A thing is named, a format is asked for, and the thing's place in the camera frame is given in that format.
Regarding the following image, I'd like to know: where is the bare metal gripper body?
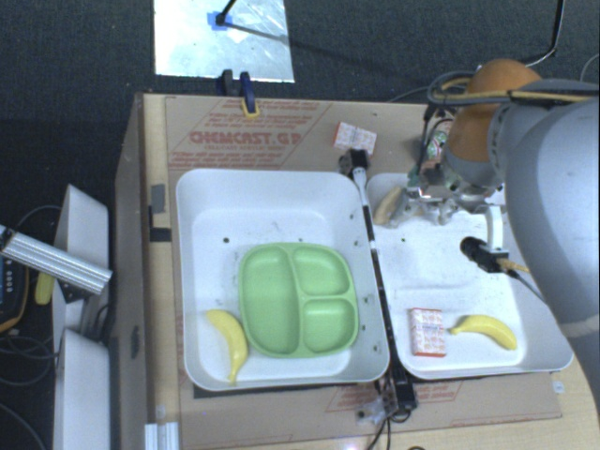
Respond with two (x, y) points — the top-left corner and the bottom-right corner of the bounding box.
(406, 172), (505, 215)

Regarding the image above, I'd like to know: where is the thin black and white rod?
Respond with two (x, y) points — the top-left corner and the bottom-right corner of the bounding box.
(353, 166), (410, 396)

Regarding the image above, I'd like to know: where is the white plastic tray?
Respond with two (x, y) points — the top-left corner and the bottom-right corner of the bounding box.
(366, 172), (576, 381)
(174, 167), (392, 392)

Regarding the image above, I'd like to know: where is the yellow banana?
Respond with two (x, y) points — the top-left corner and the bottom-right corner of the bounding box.
(448, 313), (519, 353)
(204, 308), (250, 386)

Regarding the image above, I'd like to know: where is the green divided plate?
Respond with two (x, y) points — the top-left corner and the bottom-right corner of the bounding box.
(237, 242), (362, 360)

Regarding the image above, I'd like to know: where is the brown cardboard board red print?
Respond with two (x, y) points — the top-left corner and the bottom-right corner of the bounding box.
(163, 95), (564, 441)

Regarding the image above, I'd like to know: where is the black cylinder on white bracket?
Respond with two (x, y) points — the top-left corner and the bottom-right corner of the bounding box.
(459, 203), (512, 274)

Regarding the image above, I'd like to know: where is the black block with thin wires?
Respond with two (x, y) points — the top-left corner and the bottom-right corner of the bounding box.
(390, 373), (419, 413)
(338, 148), (370, 178)

